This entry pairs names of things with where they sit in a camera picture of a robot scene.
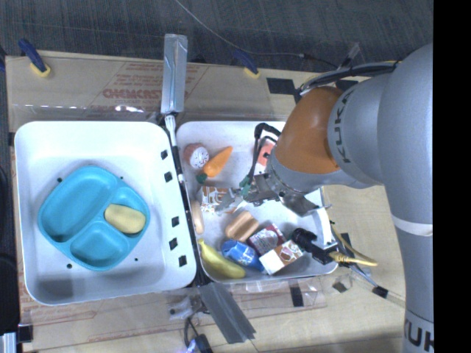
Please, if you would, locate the yellow toy potato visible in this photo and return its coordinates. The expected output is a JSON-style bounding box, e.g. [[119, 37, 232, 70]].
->
[[104, 203, 147, 235]]

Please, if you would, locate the black cylinder on white bracket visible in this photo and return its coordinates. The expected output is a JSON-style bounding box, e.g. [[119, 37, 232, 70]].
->
[[291, 205, 340, 266]]

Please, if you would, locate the white and brown carton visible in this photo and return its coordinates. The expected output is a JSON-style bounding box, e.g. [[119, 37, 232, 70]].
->
[[258, 240, 305, 277]]

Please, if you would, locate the pink and white toy cupcake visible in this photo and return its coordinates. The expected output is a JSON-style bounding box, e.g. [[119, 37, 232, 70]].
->
[[183, 142, 210, 170]]

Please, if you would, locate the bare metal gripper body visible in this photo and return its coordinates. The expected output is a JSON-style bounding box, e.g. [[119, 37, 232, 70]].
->
[[244, 172, 322, 217]]

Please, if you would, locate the white and orange carton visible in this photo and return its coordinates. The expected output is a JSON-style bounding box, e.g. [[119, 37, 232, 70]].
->
[[199, 185, 238, 215]]

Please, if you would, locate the orange toy carrot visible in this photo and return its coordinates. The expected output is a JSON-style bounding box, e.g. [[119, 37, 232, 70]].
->
[[195, 145, 234, 185]]

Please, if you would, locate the orange and white packet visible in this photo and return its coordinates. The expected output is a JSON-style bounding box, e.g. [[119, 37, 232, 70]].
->
[[256, 137, 277, 170]]

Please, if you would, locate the yellow banana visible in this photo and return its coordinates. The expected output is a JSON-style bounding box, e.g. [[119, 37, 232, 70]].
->
[[197, 238, 247, 280]]

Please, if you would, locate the red and white packet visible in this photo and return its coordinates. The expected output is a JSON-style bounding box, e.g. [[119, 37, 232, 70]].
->
[[247, 224, 286, 256]]

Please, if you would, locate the white plastic tray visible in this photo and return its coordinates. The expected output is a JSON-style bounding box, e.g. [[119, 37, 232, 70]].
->
[[13, 120, 197, 306], [175, 120, 340, 285]]

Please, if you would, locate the beige toy sausage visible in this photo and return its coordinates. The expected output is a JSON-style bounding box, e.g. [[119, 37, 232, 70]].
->
[[191, 199, 205, 235]]

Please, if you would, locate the brown cardboard board red print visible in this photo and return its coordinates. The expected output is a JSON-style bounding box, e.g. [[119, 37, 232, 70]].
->
[[4, 49, 407, 353]]

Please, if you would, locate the blue packet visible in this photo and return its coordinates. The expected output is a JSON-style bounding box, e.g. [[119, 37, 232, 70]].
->
[[221, 238, 266, 273]]

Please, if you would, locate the blue divided plate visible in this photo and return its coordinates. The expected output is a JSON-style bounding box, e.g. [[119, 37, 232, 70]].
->
[[37, 165, 152, 272]]

